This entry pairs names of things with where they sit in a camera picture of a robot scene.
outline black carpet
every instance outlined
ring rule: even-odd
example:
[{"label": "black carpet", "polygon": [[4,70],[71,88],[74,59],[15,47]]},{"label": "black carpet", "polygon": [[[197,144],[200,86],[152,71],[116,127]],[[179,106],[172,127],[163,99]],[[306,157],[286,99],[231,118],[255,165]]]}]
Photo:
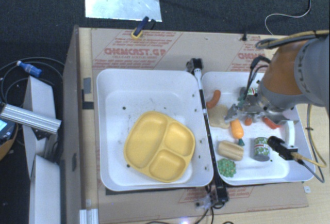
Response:
[{"label": "black carpet", "polygon": [[[160,0],[163,22],[155,30],[267,34],[267,15],[300,15],[307,6],[308,0]],[[0,0],[0,68],[33,56],[65,62],[75,24],[134,28],[137,22],[85,18],[85,0]],[[311,12],[301,19],[271,17],[268,26],[277,35],[329,29],[329,0],[312,0]],[[12,75],[12,82],[18,75]],[[8,102],[21,104],[23,96],[24,86],[14,87]],[[0,161],[0,224],[28,223],[29,179],[24,155],[24,146],[16,142],[13,153]]]}]

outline yellow plate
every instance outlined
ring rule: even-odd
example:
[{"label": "yellow plate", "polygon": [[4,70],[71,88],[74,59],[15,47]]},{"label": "yellow plate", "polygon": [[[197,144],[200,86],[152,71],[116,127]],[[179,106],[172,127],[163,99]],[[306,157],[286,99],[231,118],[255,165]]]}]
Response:
[{"label": "yellow plate", "polygon": [[186,171],[195,150],[195,137],[171,117],[149,111],[130,130],[124,146],[127,163],[149,177],[174,182]]}]

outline white cable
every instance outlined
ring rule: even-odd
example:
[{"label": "white cable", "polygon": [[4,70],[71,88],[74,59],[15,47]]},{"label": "white cable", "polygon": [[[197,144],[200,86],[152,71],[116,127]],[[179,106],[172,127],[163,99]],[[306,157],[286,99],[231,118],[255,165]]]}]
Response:
[{"label": "white cable", "polygon": [[274,13],[274,14],[270,14],[268,15],[266,18],[265,18],[265,27],[267,29],[267,31],[271,34],[271,35],[274,35],[268,28],[267,26],[267,19],[273,15],[281,15],[281,16],[284,16],[284,17],[289,17],[289,18],[294,18],[294,19],[299,19],[299,18],[302,18],[304,17],[305,15],[307,15],[309,12],[310,12],[310,9],[311,9],[311,0],[309,0],[309,3],[308,3],[308,9],[307,11],[302,14],[302,15],[287,15],[287,14],[282,14],[282,13]]}]

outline green can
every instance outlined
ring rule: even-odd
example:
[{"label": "green can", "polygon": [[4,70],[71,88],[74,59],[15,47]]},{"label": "green can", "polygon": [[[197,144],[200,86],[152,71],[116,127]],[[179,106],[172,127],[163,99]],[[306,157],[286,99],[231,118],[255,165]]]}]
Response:
[{"label": "green can", "polygon": [[266,162],[270,159],[269,154],[269,145],[267,144],[267,138],[258,137],[254,139],[254,155],[253,159]]}]

